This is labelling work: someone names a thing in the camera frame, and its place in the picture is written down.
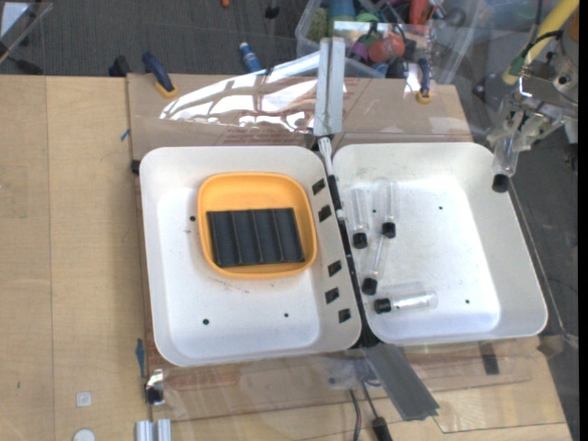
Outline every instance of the black cap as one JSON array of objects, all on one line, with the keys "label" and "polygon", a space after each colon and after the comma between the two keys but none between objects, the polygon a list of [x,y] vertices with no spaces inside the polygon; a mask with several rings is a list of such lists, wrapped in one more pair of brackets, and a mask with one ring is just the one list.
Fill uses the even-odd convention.
[{"label": "black cap", "polygon": [[390,299],[378,299],[374,301],[374,311],[376,313],[384,313],[392,310],[392,303]]},{"label": "black cap", "polygon": [[492,189],[497,193],[506,193],[510,178],[507,175],[495,175],[492,181]]},{"label": "black cap", "polygon": [[366,248],[368,246],[368,236],[363,232],[353,234],[353,246],[355,248]]},{"label": "black cap", "polygon": [[384,222],[382,224],[382,235],[389,239],[396,237],[396,224],[394,222]]},{"label": "black cap", "polygon": [[402,57],[397,57],[388,65],[386,78],[406,78],[404,59]]},{"label": "black cap", "polygon": [[378,281],[373,277],[366,277],[364,279],[364,283],[361,285],[361,290],[364,294],[368,294],[369,296],[373,296],[376,294],[376,290],[378,289]]}]

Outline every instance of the plastic vial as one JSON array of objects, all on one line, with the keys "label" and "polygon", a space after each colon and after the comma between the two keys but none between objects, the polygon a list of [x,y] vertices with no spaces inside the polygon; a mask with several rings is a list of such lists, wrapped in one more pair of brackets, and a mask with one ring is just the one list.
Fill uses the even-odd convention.
[{"label": "plastic vial", "polygon": [[349,227],[352,233],[353,246],[366,248],[368,246],[368,205],[366,192],[358,187],[349,190],[347,204],[349,207]]},{"label": "plastic vial", "polygon": [[396,236],[398,219],[398,183],[386,178],[378,180],[377,188],[378,215],[382,224],[381,233],[389,239]]},{"label": "plastic vial", "polygon": [[361,290],[364,294],[368,294],[369,296],[376,294],[378,281],[384,276],[389,249],[390,240],[384,235],[378,235],[378,238],[369,246],[366,269],[362,272],[365,278],[361,284]]},{"label": "plastic vial", "polygon": [[247,67],[247,70],[250,73],[264,70],[261,63],[259,62],[259,59],[257,58],[257,55],[249,47],[249,44],[247,44],[246,42],[242,42],[239,45],[239,49],[241,50],[245,67]]},{"label": "plastic vial", "polygon": [[390,311],[408,311],[417,309],[434,309],[437,306],[438,297],[433,288],[422,283],[412,283],[399,286],[390,292],[390,296],[378,299],[374,302],[376,313]]},{"label": "plastic vial", "polygon": [[494,180],[492,189],[497,193],[508,191],[510,177],[515,174],[518,151],[515,148],[516,132],[502,137],[494,146],[494,160],[492,161],[492,172]]}]

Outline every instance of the wooden table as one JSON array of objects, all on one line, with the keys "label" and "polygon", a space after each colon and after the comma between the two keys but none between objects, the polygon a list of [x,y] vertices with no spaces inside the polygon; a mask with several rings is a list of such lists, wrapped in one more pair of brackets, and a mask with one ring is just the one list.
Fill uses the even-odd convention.
[{"label": "wooden table", "polygon": [[[148,303],[128,128],[124,80],[0,77],[3,440],[65,441],[83,427],[98,440],[131,440],[151,416],[135,355]],[[442,416],[391,423],[392,436],[571,439],[535,343],[526,340],[525,381],[435,392]],[[79,392],[91,404],[77,406]],[[344,441],[354,420],[338,403],[176,423],[174,440]]]}]

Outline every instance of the gray carpet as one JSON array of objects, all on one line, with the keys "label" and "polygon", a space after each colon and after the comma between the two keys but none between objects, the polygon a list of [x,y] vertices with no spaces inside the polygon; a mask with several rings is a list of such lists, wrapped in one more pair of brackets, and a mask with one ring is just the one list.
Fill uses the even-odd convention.
[{"label": "gray carpet", "polygon": [[[270,38],[264,13],[269,0],[47,0],[52,13],[43,36],[33,35],[15,58],[43,66],[47,74],[107,75],[124,54],[135,72],[150,50],[169,72],[239,74],[244,72],[238,44],[248,40],[262,63],[293,59],[294,29],[308,0],[280,0],[277,38]],[[485,106],[471,94],[472,85],[500,70],[521,46],[520,38],[478,45],[461,64],[456,85],[470,125],[478,138],[490,127]],[[5,62],[0,73],[17,73]],[[523,153],[514,187],[537,251],[538,274],[549,306],[544,335],[564,335],[558,351],[546,351],[574,439],[580,439],[578,352],[578,176],[566,163],[567,140],[559,131]]]},{"label": "gray carpet", "polygon": [[[32,0],[0,0],[30,2]],[[45,70],[56,75],[107,75],[123,54],[142,72],[150,50],[170,72],[235,74],[243,71],[239,42],[249,39],[268,66],[296,56],[293,39],[308,0],[279,0],[275,43],[265,10],[270,0],[45,0]]]}]

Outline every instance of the white plastic tray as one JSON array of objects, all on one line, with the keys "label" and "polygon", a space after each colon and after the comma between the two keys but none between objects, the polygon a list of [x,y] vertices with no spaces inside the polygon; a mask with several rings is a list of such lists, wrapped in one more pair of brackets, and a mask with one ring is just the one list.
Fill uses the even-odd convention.
[{"label": "white plastic tray", "polygon": [[[342,193],[379,177],[399,185],[385,275],[375,297],[363,296],[382,341],[480,341],[545,326],[546,304],[515,210],[507,194],[492,191],[491,164],[488,150],[465,142],[348,145],[335,155]],[[364,253],[355,250],[354,260]],[[375,313],[374,299],[418,281],[436,288],[436,308]]]},{"label": "white plastic tray", "polygon": [[[277,280],[230,279],[200,248],[199,185],[229,172],[288,175],[305,189],[316,220],[318,257],[311,268]],[[325,187],[314,194],[312,186]],[[178,366],[343,350],[361,321],[322,163],[300,147],[177,147],[141,162],[141,200],[155,343]],[[341,269],[330,276],[329,265]],[[337,289],[327,302],[325,293]]]}]

